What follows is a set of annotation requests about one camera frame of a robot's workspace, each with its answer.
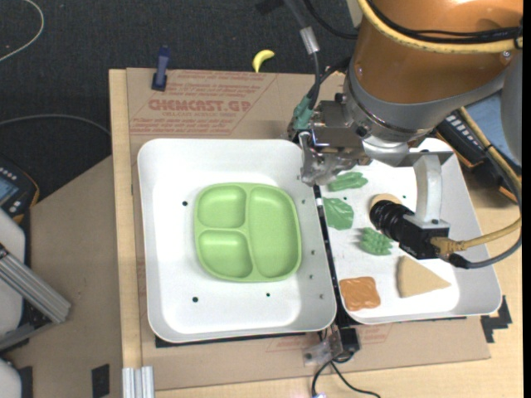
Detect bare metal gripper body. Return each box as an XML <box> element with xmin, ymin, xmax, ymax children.
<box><xmin>309</xmin><ymin>99</ymin><xmax>416</xmax><ymax>167</ymax></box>

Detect green ridged lettuce leaf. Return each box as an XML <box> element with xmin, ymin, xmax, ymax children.
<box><xmin>327</xmin><ymin>171</ymin><xmax>369</xmax><ymax>193</ymax></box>

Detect green flat lettuce leaf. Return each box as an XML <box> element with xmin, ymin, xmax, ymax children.
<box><xmin>321</xmin><ymin>197</ymin><xmax>355</xmax><ymax>232</ymax></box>

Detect tan round bread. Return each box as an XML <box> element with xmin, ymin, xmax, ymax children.
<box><xmin>368</xmin><ymin>192</ymin><xmax>402</xmax><ymax>216</ymax></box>

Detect thin black and white rod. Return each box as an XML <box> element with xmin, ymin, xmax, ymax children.
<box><xmin>312</xmin><ymin>183</ymin><xmax>342</xmax><ymax>329</ymax></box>

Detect green divided plate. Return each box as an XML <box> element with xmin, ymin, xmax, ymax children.
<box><xmin>192</xmin><ymin>182</ymin><xmax>303</xmax><ymax>283</ymax></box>

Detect green grapes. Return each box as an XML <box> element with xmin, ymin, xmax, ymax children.
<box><xmin>358</xmin><ymin>226</ymin><xmax>394</xmax><ymax>257</ymax></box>

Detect yellow banana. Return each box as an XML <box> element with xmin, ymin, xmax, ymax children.
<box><xmin>252</xmin><ymin>49</ymin><xmax>276</xmax><ymax>74</ymax></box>

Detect brown cardboard board red print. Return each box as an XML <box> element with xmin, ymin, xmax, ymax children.
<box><xmin>108</xmin><ymin>67</ymin><xmax>493</xmax><ymax>391</ymax></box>

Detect orange square biscuit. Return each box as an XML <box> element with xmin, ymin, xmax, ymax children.
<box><xmin>339</xmin><ymin>276</ymin><xmax>382</xmax><ymax>313</ymax></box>

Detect tan pizza slice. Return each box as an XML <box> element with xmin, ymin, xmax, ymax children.
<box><xmin>395</xmin><ymin>255</ymin><xmax>453</xmax><ymax>299</ymax></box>

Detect white plastic tray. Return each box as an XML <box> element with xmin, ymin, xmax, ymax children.
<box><xmin>136</xmin><ymin>138</ymin><xmax>338</xmax><ymax>343</ymax></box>
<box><xmin>314</xmin><ymin>137</ymin><xmax>504</xmax><ymax>326</ymax></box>

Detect black cylinder on white bracket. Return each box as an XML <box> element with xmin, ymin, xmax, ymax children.
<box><xmin>368</xmin><ymin>152</ymin><xmax>451</xmax><ymax>260</ymax></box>

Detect black block with thin wires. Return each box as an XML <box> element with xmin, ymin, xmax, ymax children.
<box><xmin>339</xmin><ymin>325</ymin><xmax>361</xmax><ymax>353</ymax></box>

